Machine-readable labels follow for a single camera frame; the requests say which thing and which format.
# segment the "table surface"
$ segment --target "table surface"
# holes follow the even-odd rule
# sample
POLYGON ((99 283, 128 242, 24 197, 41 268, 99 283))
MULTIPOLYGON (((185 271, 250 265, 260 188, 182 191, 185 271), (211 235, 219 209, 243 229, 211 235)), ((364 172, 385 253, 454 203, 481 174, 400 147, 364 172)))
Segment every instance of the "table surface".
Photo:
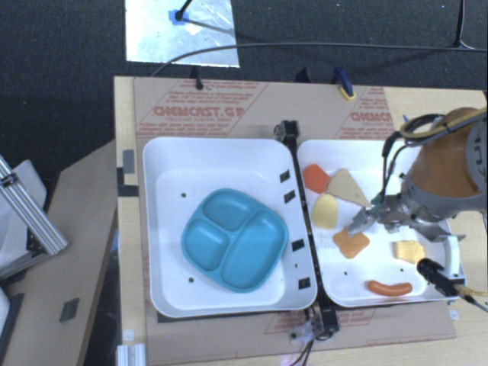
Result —
MULTIPOLYGON (((130 78, 116 79, 115 103, 133 104, 130 78)), ((459 107, 486 106, 486 98, 481 91, 444 90, 424 88, 384 88, 395 128, 403 122, 403 115, 415 117, 422 114, 445 113, 459 107)), ((117 166, 122 165, 121 149, 135 147, 135 131, 120 122, 133 118, 127 108, 116 108, 117 166)), ((125 175, 125 184, 137 180, 125 175)), ((119 213, 124 210, 138 212, 135 200, 119 198, 119 213)), ((119 216, 120 228, 139 229, 139 217, 124 219, 119 216)), ((461 242, 461 261, 470 287, 486 291, 487 278, 487 237, 479 213, 461 213, 451 221, 454 234, 466 234, 461 242)), ((145 341, 145 313, 143 305, 143 273, 141 246, 137 239, 120 241, 120 280, 122 302, 122 328, 131 327, 134 337, 126 337, 124 344, 145 341)), ((488 299, 478 297, 485 303, 488 299)), ((403 343, 398 345, 350 348, 343 350, 312 352, 308 365, 340 364, 346 365, 411 365, 411 364, 482 364, 488 358, 488 315, 482 310, 458 300, 450 308, 459 318, 454 321, 456 339, 427 342, 403 343)), ((226 361, 201 362, 215 366, 268 366, 285 364, 283 356, 273 355, 258 358, 232 359, 226 361)))

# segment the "divided blue plate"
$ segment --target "divided blue plate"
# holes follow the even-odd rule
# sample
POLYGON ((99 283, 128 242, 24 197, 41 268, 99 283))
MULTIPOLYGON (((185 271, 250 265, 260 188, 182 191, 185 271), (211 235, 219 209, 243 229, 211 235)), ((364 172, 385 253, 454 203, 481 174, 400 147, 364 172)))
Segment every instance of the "divided blue plate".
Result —
POLYGON ((280 260, 288 240, 283 220, 265 205, 224 188, 198 206, 181 238, 186 259, 233 291, 260 287, 280 260))

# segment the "toy sausage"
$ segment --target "toy sausage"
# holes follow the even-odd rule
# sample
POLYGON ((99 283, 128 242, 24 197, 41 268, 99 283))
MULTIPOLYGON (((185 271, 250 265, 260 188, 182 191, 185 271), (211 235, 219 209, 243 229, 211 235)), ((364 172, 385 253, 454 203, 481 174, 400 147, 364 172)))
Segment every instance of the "toy sausage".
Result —
POLYGON ((403 296, 405 294, 408 294, 413 289, 412 285, 408 282, 402 284, 388 285, 382 284, 378 281, 369 281, 367 287, 369 291, 387 297, 403 296))

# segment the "black backdrop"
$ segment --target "black backdrop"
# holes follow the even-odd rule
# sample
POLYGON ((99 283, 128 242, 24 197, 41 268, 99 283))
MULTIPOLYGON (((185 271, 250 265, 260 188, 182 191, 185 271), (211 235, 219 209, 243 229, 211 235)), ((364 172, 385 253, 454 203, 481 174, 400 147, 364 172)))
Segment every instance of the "black backdrop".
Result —
MULTIPOLYGON (((460 0, 231 0, 238 43, 326 41, 449 47, 460 0)), ((488 0, 467 0, 463 39, 486 49, 488 0)), ((124 0, 0 0, 0 154, 44 178, 114 138, 113 76, 150 75, 125 60, 124 0)), ((293 81, 335 66, 361 85, 486 91, 486 54, 358 48, 240 50, 208 79, 293 81)), ((187 77, 172 66, 167 77, 187 77)))

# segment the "yellow cable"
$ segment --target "yellow cable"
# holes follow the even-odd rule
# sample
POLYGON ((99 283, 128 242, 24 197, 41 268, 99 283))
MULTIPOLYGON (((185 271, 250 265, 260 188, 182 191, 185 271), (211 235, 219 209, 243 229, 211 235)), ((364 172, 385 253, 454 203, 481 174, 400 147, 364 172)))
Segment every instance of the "yellow cable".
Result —
POLYGON ((475 291, 468 286, 464 286, 463 284, 455 284, 454 289, 456 289, 459 294, 463 294, 465 296, 478 296, 478 297, 488 297, 488 293, 485 291, 475 291))
POLYGON ((485 113, 486 113, 486 107, 481 108, 479 110, 475 110, 472 113, 469 113, 469 114, 464 115, 463 117, 459 117, 457 119, 454 119, 451 122, 448 122, 447 124, 437 126, 433 130, 422 132, 422 133, 409 133, 409 132, 405 131, 406 127, 409 125, 409 122, 406 122, 400 128, 400 133, 402 134, 402 137, 405 138, 406 140, 418 140, 418 139, 422 139, 422 138, 428 138, 428 137, 434 136, 435 134, 438 134, 444 130, 455 130, 456 127, 458 125, 462 124, 463 122, 465 122, 469 119, 475 118, 475 117, 479 117, 480 115, 485 114, 485 113))

